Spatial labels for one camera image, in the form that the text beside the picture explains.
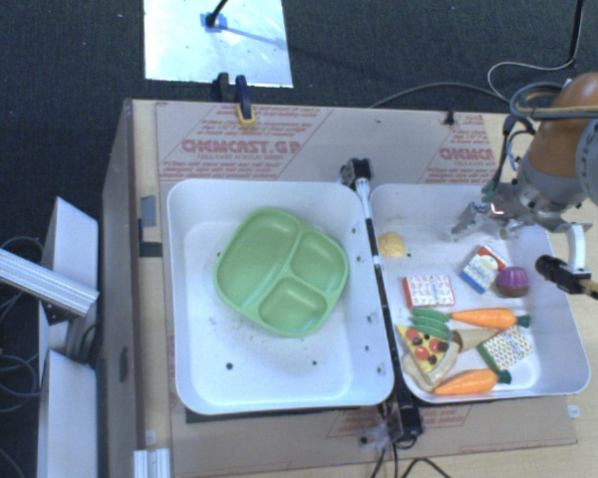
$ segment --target dark carpet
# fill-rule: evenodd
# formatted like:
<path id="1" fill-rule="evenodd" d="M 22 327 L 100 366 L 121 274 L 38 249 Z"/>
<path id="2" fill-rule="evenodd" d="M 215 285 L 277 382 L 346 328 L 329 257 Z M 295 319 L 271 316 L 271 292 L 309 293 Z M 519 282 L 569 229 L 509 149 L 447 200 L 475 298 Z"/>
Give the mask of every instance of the dark carpet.
<path id="1" fill-rule="evenodd" d="M 282 0 L 294 89 L 254 89 L 255 102 L 366 107 L 432 82 L 487 88 L 501 61 L 568 60 L 576 0 Z M 124 98 L 208 101 L 202 84 L 144 78 L 143 0 L 0 0 L 0 243 L 44 238 L 62 196 L 98 218 Z M 598 71 L 598 0 L 586 0 L 573 68 L 494 73 L 507 96 L 537 81 Z M 460 89 L 412 94 L 394 108 L 505 112 Z M 37 349 L 33 306 L 1 332 L 4 352 Z M 26 377 L 22 378 L 26 388 Z M 0 402 L 14 398 L 0 394 Z M 35 475 L 37 401 L 0 414 L 0 446 Z M 16 476 L 0 456 L 0 477 Z"/>

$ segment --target white plastic tray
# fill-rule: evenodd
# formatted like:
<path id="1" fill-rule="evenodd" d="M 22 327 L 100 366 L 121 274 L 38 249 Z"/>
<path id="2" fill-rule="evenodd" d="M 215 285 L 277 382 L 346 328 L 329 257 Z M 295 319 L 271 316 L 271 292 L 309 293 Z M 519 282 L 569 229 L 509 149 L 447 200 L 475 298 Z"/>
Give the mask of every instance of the white plastic tray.
<path id="1" fill-rule="evenodd" d="M 420 390 L 404 374 L 408 387 L 420 399 L 430 403 L 568 394 L 582 390 L 589 381 L 589 364 L 567 297 L 540 277 L 534 268 L 540 255 L 552 253 L 546 231 L 538 226 L 524 227 L 517 238 L 500 240 L 494 232 L 481 230 L 456 242 L 449 239 L 449 231 L 458 216 L 470 202 L 479 198 L 477 186 L 384 184 L 373 192 L 371 204 L 377 235 L 391 230 L 399 233 L 410 254 L 403 259 L 382 258 L 393 322 L 406 326 L 410 316 L 401 284 L 403 277 L 447 274 L 455 305 L 440 308 L 441 311 L 502 306 L 518 314 L 529 314 L 531 327 L 523 334 L 534 352 L 509 369 L 511 384 L 498 384 L 489 393 L 434 395 Z M 524 297 L 502 298 L 495 287 L 479 294 L 458 276 L 468 257 L 483 244 L 497 251 L 508 265 L 525 269 L 530 289 Z M 450 328 L 452 325 L 457 328 L 460 323 L 448 324 Z M 401 353 L 405 352 L 405 346 L 401 346 Z M 475 367 L 483 368 L 485 363 L 477 350 L 470 350 L 459 355 L 450 374 Z"/>
<path id="2" fill-rule="evenodd" d="M 255 209 L 292 212 L 346 251 L 347 285 L 324 325 L 301 339 L 277 336 L 221 302 L 217 253 Z M 201 414 L 374 405 L 394 374 L 363 209 L 347 187 L 325 182 L 191 179 L 166 204 L 166 277 L 172 286 L 175 383 Z"/>

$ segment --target toy sink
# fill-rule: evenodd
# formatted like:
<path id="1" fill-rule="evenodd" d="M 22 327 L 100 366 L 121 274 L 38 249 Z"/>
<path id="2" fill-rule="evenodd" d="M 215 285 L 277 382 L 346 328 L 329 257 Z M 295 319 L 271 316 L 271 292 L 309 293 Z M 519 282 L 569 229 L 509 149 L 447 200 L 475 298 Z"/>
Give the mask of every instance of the toy sink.
<path id="1" fill-rule="evenodd" d="M 170 190 L 165 209 L 175 385 L 186 407 L 206 415 L 356 407 L 390 394 L 354 191 L 189 179 Z"/>
<path id="2" fill-rule="evenodd" d="M 230 307 L 285 337 L 324 323 L 348 278 L 348 259 L 332 238 L 276 208 L 254 211 L 219 255 L 213 282 Z"/>
<path id="3" fill-rule="evenodd" d="M 524 227 L 503 241 L 483 227 L 449 239 L 478 198 L 478 186 L 383 184 L 373 191 L 376 234 L 398 233 L 408 252 L 379 259 L 392 322 L 410 323 L 404 277 L 447 275 L 456 302 L 440 310 L 507 306 L 530 315 L 525 336 L 533 353 L 510 368 L 511 384 L 488 393 L 434 395 L 404 374 L 409 390 L 428 403 L 580 391 L 589 364 L 567 297 L 533 267 L 538 256 L 552 254 L 546 231 Z M 175 385 L 189 409 L 341 408 L 376 405 L 390 394 L 395 376 L 380 286 L 353 190 L 334 182 L 189 179 L 169 190 L 165 215 Z M 459 276 L 483 244 L 525 269 L 527 295 L 480 294 Z M 402 358 L 407 350 L 396 338 Z M 470 350 L 452 372 L 484 366 Z"/>

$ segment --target reflective sheet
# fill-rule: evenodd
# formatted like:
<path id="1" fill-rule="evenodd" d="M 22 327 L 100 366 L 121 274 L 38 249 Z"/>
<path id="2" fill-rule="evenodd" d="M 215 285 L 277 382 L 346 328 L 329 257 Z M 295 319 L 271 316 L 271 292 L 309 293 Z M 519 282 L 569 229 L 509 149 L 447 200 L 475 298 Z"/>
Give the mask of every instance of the reflective sheet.
<path id="1" fill-rule="evenodd" d="M 210 83 L 226 72 L 292 88 L 281 0 L 228 0 L 209 31 L 203 18 L 219 1 L 144 0 L 146 78 Z"/>

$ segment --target orange carrot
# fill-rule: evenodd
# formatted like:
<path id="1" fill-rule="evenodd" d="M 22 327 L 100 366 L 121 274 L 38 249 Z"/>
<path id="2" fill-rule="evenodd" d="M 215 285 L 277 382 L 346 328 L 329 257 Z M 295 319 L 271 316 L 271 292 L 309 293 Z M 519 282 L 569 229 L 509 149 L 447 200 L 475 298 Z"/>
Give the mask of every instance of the orange carrot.
<path id="1" fill-rule="evenodd" d="M 489 368 L 467 370 L 438 385 L 435 394 L 473 394 L 490 391 L 498 382 L 498 375 Z"/>
<path id="2" fill-rule="evenodd" d="M 509 308 L 480 308 L 476 310 L 465 310 L 463 312 L 454 312 L 450 315 L 455 321 L 481 326 L 482 328 L 492 328 L 495 330 L 508 330 L 513 325 L 529 326 L 529 317 L 519 317 Z"/>

